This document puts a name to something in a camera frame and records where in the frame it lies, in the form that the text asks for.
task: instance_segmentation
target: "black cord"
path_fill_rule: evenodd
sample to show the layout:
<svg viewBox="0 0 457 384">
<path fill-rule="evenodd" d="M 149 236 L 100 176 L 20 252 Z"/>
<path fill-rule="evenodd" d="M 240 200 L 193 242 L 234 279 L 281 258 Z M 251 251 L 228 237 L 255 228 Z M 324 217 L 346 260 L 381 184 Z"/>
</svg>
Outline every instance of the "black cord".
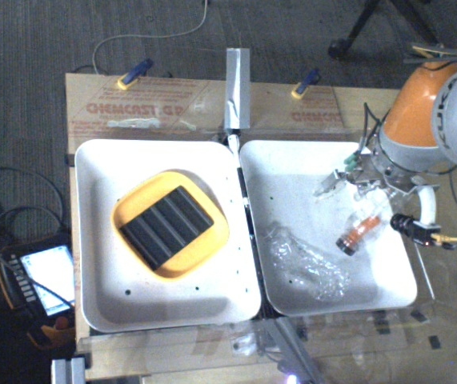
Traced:
<svg viewBox="0 0 457 384">
<path fill-rule="evenodd" d="M 53 182 L 51 180 L 49 180 L 45 176 L 39 174 L 38 172 L 33 172 L 32 170 L 24 170 L 22 168 L 15 168 L 12 166 L 0 166 L 0 170 L 10 170 L 10 171 L 17 172 L 20 174 L 28 174 L 28 175 L 32 175 L 36 178 L 40 178 L 41 180 L 43 180 L 44 183 L 47 184 L 49 186 L 49 188 L 51 188 L 53 190 L 56 198 L 58 199 L 59 217 L 60 217 L 59 220 L 61 221 L 61 223 L 64 223 L 64 219 L 65 219 L 64 201 L 62 199 L 61 192 L 59 192 L 59 189 L 57 188 L 57 186 L 55 184 L 53 184 Z"/>
<path fill-rule="evenodd" d="M 454 179 L 452 177 L 452 171 L 449 172 L 449 185 L 451 187 L 452 197 L 454 199 L 455 204 L 457 205 L 457 195 L 455 194 Z"/>
<path fill-rule="evenodd" d="M 367 128 L 368 128 L 368 123 L 369 123 L 370 109 L 366 102 L 363 103 L 363 108 L 365 110 L 365 112 L 363 113 L 363 132 L 362 132 L 362 137 L 359 140 L 358 149 L 355 152 L 355 154 L 357 154 L 357 155 L 360 155 L 362 153 L 363 148 L 365 147 L 365 144 L 367 143 Z"/>
<path fill-rule="evenodd" d="M 29 175 L 35 176 L 36 178 L 40 178 L 41 180 L 44 181 L 45 184 L 47 184 L 49 186 L 49 188 L 51 188 L 53 190 L 53 192 L 56 195 L 56 198 L 58 199 L 58 204 L 59 204 L 59 215 L 57 215 L 55 212 L 53 212 L 52 210 L 50 210 L 50 209 L 48 209 L 48 208 L 46 208 L 44 206 L 18 206 L 18 207 L 15 207 L 13 209 L 6 210 L 5 212 L 2 212 L 0 214 L 0 222 L 1 221 L 5 221 L 9 215 L 19 214 L 20 212 L 23 212 L 24 210 L 40 210 L 42 212 L 47 213 L 49 216 L 51 216 L 53 218 L 53 220 L 56 221 L 56 223 L 58 224 L 58 229 L 56 230 L 56 233 L 65 228 L 65 226 L 64 226 L 65 210 L 64 210 L 64 202 L 63 202 L 63 199 L 62 199 L 62 195 L 59 192 L 57 186 L 55 184 L 53 184 L 53 182 L 51 180 L 49 180 L 48 178 L 46 178 L 45 176 L 43 176 L 43 175 L 41 175 L 41 174 L 39 174 L 37 172 L 33 172 L 33 171 L 30 171 L 30 170 L 23 170 L 23 169 L 20 169 L 20 168 L 14 168 L 14 167 L 11 167 L 11 166 L 0 166 L 0 170 L 10 170 L 10 171 L 13 171 L 13 172 L 18 172 L 18 173 L 22 173 L 22 174 L 29 174 Z M 61 302 L 63 302 L 64 304 L 66 304 L 70 308 L 74 308 L 73 303 L 67 301 L 65 298 L 61 297 L 59 294 L 57 294 L 53 290 L 49 289 L 48 287 L 44 286 L 43 284 L 41 284 L 41 283 L 37 282 L 36 280 L 32 279 L 27 274 L 15 269 L 1 255 L 0 255 L 0 263 L 3 266 L 5 266 L 7 269 L 12 271 L 16 276 L 22 277 L 25 280 L 27 280 L 28 282 L 31 282 L 33 285 L 44 289 L 45 291 L 47 291 L 48 293 L 50 293 L 53 296 L 55 296 L 57 299 L 59 299 Z"/>
<path fill-rule="evenodd" d="M 436 67 L 436 68 L 429 68 L 426 66 L 420 66 L 420 67 L 424 68 L 425 70 L 429 70 L 429 71 L 440 71 L 440 70 L 443 70 L 445 67 L 449 67 L 449 65 L 454 64 L 455 62 L 456 61 L 448 61 L 445 64 L 442 64 L 441 66 Z"/>
</svg>

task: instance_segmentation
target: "blue clamp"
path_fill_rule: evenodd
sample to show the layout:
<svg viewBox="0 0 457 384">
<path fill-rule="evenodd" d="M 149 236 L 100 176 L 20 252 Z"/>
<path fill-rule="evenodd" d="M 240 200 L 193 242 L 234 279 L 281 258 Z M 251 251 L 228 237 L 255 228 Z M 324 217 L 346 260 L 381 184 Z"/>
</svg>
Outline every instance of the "blue clamp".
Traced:
<svg viewBox="0 0 457 384">
<path fill-rule="evenodd" d="M 321 74 L 319 69 L 314 68 L 310 73 L 292 90 L 292 96 L 297 99 L 301 99 L 307 92 L 309 85 L 315 85 L 321 80 Z"/>
<path fill-rule="evenodd" d="M 136 67 L 130 70 L 128 73 L 118 78 L 118 86 L 122 90 L 128 90 L 130 86 L 138 81 L 140 75 L 146 74 L 146 72 L 154 65 L 151 58 L 147 58 L 143 62 L 140 62 Z"/>
</svg>

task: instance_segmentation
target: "small bottle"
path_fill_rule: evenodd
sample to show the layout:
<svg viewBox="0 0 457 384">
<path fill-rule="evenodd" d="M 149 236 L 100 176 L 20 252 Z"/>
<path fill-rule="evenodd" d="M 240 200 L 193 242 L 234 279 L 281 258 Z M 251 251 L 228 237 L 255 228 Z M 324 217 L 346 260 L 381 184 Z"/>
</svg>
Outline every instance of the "small bottle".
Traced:
<svg viewBox="0 0 457 384">
<path fill-rule="evenodd" d="M 385 190 L 385 195 L 381 194 L 381 198 L 367 195 L 361 208 L 349 216 L 345 230 L 336 241 L 340 250 L 352 256 L 365 242 L 370 242 L 379 236 L 390 222 L 393 214 L 391 206 L 397 207 L 398 200 L 400 201 L 400 198 L 397 198 L 398 194 L 395 190 Z"/>
<path fill-rule="evenodd" d="M 356 250 L 358 250 L 359 243 L 365 235 L 379 227 L 381 223 L 383 222 L 377 214 L 372 214 L 363 220 L 357 220 L 348 231 L 344 232 L 340 238 L 337 239 L 336 244 L 343 253 L 352 256 L 356 253 Z"/>
</svg>

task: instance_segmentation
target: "yellow tray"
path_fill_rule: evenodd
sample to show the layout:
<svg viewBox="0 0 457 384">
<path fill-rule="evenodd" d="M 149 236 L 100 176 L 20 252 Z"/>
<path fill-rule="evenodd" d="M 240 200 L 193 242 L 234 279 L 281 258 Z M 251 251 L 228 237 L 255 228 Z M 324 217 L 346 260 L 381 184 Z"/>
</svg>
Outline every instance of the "yellow tray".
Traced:
<svg viewBox="0 0 457 384">
<path fill-rule="evenodd" d="M 120 228 L 178 186 L 183 186 L 210 216 L 213 224 L 179 252 L 171 256 L 158 269 L 152 270 L 141 254 L 126 240 Z M 138 255 L 147 270 L 156 278 L 168 281 L 182 278 L 201 266 L 226 244 L 229 236 L 228 223 L 219 208 L 186 175 L 175 171 L 157 174 L 119 199 L 114 205 L 110 220 L 115 233 L 127 247 Z"/>
</svg>

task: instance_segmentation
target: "wire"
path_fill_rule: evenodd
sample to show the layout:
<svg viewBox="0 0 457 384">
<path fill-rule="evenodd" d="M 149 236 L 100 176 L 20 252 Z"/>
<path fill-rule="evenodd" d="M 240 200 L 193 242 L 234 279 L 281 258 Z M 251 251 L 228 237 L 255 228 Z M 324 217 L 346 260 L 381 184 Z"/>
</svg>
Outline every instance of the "wire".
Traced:
<svg viewBox="0 0 457 384">
<path fill-rule="evenodd" d="M 58 233 L 62 229 L 62 222 L 59 219 L 59 216 L 55 212 L 53 212 L 52 210 L 50 210 L 50 209 L 48 209 L 48 208 L 46 208 L 44 206 L 29 206 L 29 205 L 17 206 L 17 207 L 15 207 L 13 209 L 9 209 L 9 210 L 6 210 L 5 212 L 2 212 L 0 214 L 0 221 L 3 220 L 4 218 L 7 218 L 8 215 L 19 214 L 20 212 L 22 212 L 24 210 L 41 210 L 43 212 L 46 212 L 58 224 L 58 229 L 56 230 L 55 233 Z"/>
<path fill-rule="evenodd" d="M 1 255 L 0 255 L 0 263 L 5 266 L 6 268 L 8 268 L 9 270 L 11 270 L 16 276 L 19 276 L 21 278 L 24 278 L 25 280 L 27 280 L 28 282 L 31 282 L 33 283 L 34 285 L 38 286 L 38 287 L 41 287 L 42 289 L 44 289 L 45 291 L 47 291 L 48 293 L 52 294 L 53 296 L 55 296 L 56 298 L 58 298 L 59 300 L 61 300 L 64 304 L 66 304 L 67 306 L 69 306 L 71 309 L 74 308 L 74 304 L 72 302 L 69 302 L 68 300 L 66 300 L 65 298 L 63 298 L 62 296 L 60 296 L 59 294 L 57 294 L 56 292 L 54 292 L 52 289 L 49 289 L 48 287 L 44 286 L 43 284 L 41 284 L 40 282 L 36 282 L 32 277 L 28 276 L 27 274 L 21 272 L 20 270 L 17 270 L 15 269 L 14 267 L 12 267 L 11 264 L 9 264 Z"/>
<path fill-rule="evenodd" d="M 457 195 L 455 194 L 454 179 L 452 177 L 452 171 L 449 172 L 449 185 L 451 188 L 452 197 L 454 199 L 455 204 L 457 205 Z"/>
<path fill-rule="evenodd" d="M 13 172 L 18 172 L 20 174 L 32 175 L 32 176 L 35 176 L 36 178 L 40 178 L 41 180 L 43 180 L 44 183 L 47 184 L 49 186 L 49 188 L 51 188 L 53 190 L 56 198 L 58 199 L 59 221 L 61 222 L 61 224 L 64 224 L 64 219 L 65 219 L 64 201 L 62 199 L 61 192 L 59 192 L 59 189 L 57 188 L 57 186 L 55 184 L 53 184 L 53 182 L 51 180 L 49 180 L 45 176 L 39 174 L 38 172 L 33 172 L 32 170 L 24 170 L 22 168 L 15 168 L 12 166 L 0 166 L 0 170 L 11 170 Z"/>
<path fill-rule="evenodd" d="M 356 150 L 356 154 L 361 154 L 363 151 L 363 148 L 365 147 L 365 144 L 367 143 L 367 128 L 368 128 L 368 123 L 369 123 L 370 109 L 366 102 L 363 103 L 363 108 L 365 110 L 365 112 L 363 113 L 363 132 L 362 132 L 362 138 L 359 141 L 358 149 Z"/>
<path fill-rule="evenodd" d="M 184 36 L 184 35 L 188 35 L 188 34 L 192 34 L 194 33 L 196 30 L 198 30 L 201 26 L 203 26 L 203 23 L 205 22 L 206 20 L 206 12 L 207 12 L 207 8 L 208 8 L 208 0 L 203 0 L 204 1 L 204 10 L 203 10 L 203 18 L 202 18 L 202 21 L 194 28 L 188 30 L 188 31 L 183 31 L 182 33 L 175 33 L 175 34 L 164 34 L 164 35 L 151 35 L 151 34 L 118 34 L 118 35 L 115 35 L 113 37 L 109 37 L 109 38 L 105 38 L 104 40 L 102 40 L 100 43 L 98 43 L 96 45 L 96 47 L 94 48 L 93 50 L 93 55 L 91 56 L 91 61 L 93 63 L 93 68 L 94 68 L 94 72 L 96 74 L 100 74 L 98 71 L 99 71 L 99 68 L 97 67 L 97 62 L 96 62 L 96 55 L 97 55 L 97 52 L 98 52 L 98 49 L 103 46 L 106 42 L 109 42 L 109 41 L 112 41 L 112 40 L 116 40 L 116 39 L 120 39 L 120 38 L 173 38 L 173 37 L 181 37 L 181 36 Z"/>
<path fill-rule="evenodd" d="M 448 61 L 445 58 L 437 58 L 436 60 L 432 60 L 432 61 L 440 61 L 440 62 L 447 61 L 447 62 L 436 68 L 429 68 L 426 66 L 420 66 L 420 67 L 424 68 L 425 70 L 428 70 L 428 71 L 440 71 L 440 70 L 443 70 L 445 67 L 449 67 L 450 64 L 455 63 L 455 61 Z"/>
<path fill-rule="evenodd" d="M 93 68 L 93 65 L 92 64 L 85 64 L 83 66 L 78 66 L 77 68 L 73 69 L 70 73 L 71 74 L 77 74 L 79 71 L 82 71 L 86 68 Z M 101 74 L 104 74 L 104 75 L 109 75 L 109 73 L 107 73 L 107 71 L 105 70 L 102 70 L 100 67 L 98 68 L 98 70 L 101 72 Z"/>
</svg>

